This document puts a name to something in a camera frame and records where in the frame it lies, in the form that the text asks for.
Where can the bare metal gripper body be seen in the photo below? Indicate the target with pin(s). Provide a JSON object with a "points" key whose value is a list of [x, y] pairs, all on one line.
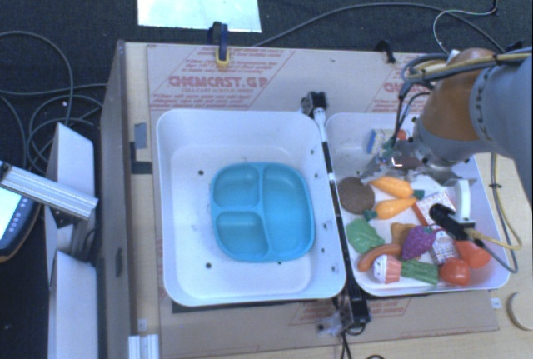
{"points": [[433, 166]]}

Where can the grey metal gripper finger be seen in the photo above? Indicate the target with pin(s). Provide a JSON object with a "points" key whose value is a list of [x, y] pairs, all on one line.
{"points": [[375, 172]]}

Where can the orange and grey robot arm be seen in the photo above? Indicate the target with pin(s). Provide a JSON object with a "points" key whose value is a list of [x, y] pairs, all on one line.
{"points": [[458, 107]]}

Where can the orange carrot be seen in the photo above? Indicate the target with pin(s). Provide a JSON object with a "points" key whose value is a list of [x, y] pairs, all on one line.
{"points": [[391, 208], [393, 186]]}

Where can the brown round biscuit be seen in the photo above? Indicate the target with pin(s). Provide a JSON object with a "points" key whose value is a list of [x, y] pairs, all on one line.
{"points": [[355, 195]]}

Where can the blue and yellow carton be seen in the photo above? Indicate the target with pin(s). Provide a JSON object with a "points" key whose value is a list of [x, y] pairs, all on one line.
{"points": [[377, 141]]}

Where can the red and white packet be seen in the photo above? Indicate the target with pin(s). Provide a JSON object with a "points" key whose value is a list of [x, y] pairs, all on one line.
{"points": [[431, 203]]}

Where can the thin black and white rod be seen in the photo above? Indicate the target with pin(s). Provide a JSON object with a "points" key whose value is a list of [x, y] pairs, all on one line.
{"points": [[333, 182]]}

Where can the brown bread piece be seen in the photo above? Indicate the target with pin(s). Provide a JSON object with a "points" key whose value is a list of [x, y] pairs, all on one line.
{"points": [[399, 231]]}

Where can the green lettuce leaf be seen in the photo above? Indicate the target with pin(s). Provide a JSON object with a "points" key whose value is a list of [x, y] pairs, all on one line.
{"points": [[362, 235]]}

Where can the purple grapes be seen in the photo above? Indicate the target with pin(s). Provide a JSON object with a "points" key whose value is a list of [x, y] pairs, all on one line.
{"points": [[418, 242]]}

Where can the small white and red carton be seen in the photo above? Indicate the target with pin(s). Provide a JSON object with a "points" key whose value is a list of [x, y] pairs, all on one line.
{"points": [[443, 249]]}

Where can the orange sausage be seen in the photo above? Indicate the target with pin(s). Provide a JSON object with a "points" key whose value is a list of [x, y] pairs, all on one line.
{"points": [[375, 256]]}

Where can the orange red toy fruit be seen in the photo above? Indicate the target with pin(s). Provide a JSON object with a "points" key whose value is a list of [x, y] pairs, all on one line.
{"points": [[474, 255]]}

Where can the white and orange cupcake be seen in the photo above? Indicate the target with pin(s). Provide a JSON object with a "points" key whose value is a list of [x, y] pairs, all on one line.
{"points": [[387, 270]]}

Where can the red tomato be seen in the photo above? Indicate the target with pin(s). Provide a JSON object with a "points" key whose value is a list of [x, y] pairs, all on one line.
{"points": [[454, 272]]}

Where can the blue divided plate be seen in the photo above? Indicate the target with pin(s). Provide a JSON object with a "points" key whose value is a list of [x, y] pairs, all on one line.
{"points": [[266, 215]]}

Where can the white plastic tray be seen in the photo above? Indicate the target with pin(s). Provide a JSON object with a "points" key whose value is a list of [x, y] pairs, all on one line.
{"points": [[483, 274], [187, 249]]}

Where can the brown cardboard board red print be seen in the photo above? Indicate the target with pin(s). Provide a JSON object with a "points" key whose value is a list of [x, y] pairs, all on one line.
{"points": [[266, 78]]}

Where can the pale round disc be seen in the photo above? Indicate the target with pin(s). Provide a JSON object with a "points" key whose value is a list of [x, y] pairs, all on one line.
{"points": [[522, 311]]}

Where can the black cylinder on white bracket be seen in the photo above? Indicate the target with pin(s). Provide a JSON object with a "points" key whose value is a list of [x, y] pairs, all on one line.
{"points": [[447, 220]]}

